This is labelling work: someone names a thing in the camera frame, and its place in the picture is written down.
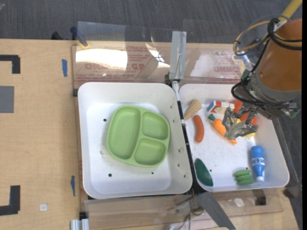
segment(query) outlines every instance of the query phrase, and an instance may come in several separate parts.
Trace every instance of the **white bin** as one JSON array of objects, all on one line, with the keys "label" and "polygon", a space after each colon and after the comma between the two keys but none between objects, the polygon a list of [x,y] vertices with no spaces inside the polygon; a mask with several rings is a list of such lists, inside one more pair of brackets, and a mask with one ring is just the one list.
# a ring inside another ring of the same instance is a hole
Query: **white bin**
[{"label": "white bin", "polygon": [[[186,121],[193,161],[200,158],[211,170],[213,186],[199,185],[210,192],[283,187],[289,182],[283,153],[271,120],[258,115],[259,129],[254,137],[238,137],[234,145],[222,137],[207,118],[212,100],[233,101],[232,85],[185,84],[179,90],[183,112],[197,99],[205,135],[194,142],[192,118]],[[78,91],[82,141],[83,185],[93,198],[182,194],[192,185],[189,158],[183,137],[174,91],[162,83],[89,82]],[[153,168],[127,164],[113,158],[106,149],[106,135],[113,112],[121,105],[132,104],[163,115],[170,124],[170,143],[165,160]],[[251,169],[249,149],[265,149],[265,181],[239,186],[234,172]]]}]

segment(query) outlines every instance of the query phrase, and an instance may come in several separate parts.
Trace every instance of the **gray carpet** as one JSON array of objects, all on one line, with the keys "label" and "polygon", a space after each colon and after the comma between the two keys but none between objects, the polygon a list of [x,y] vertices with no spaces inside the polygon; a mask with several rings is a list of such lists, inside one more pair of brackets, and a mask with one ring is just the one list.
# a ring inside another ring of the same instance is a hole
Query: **gray carpet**
[{"label": "gray carpet", "polygon": [[[187,31],[188,42],[233,43],[256,19],[280,14],[291,0],[0,0],[0,38],[71,39],[78,21]],[[292,19],[302,17],[302,6]],[[280,118],[290,156],[288,192],[300,229],[302,214],[302,116]]]}]

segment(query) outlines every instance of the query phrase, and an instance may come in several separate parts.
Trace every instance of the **gray square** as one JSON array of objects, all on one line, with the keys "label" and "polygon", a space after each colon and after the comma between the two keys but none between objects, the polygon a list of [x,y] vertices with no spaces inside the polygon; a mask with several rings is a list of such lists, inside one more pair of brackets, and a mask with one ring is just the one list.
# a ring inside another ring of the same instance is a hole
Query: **gray square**
[{"label": "gray square", "polygon": [[14,86],[0,86],[0,113],[14,113]]}]

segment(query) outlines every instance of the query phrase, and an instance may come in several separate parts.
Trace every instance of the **blue bottle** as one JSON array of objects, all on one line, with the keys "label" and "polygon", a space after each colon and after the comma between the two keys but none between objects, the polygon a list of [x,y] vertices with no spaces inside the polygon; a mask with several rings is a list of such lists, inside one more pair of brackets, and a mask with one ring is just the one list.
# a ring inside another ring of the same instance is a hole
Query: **blue bottle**
[{"label": "blue bottle", "polygon": [[251,154],[251,167],[256,173],[257,181],[264,181],[263,171],[265,167],[264,157],[263,157],[263,148],[262,146],[253,146],[250,149]]}]

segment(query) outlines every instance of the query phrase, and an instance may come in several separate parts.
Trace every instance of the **yellow pole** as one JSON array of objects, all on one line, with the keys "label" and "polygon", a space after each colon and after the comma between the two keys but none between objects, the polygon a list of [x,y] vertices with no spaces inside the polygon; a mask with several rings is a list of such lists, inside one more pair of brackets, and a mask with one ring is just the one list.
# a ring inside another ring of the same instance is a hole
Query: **yellow pole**
[{"label": "yellow pole", "polygon": [[[294,14],[294,12],[298,9],[299,6],[303,3],[303,0],[292,0],[289,5],[286,7],[286,9],[283,11],[282,15],[291,18],[291,16]],[[279,18],[280,21],[284,21],[285,18],[281,17]]]}]

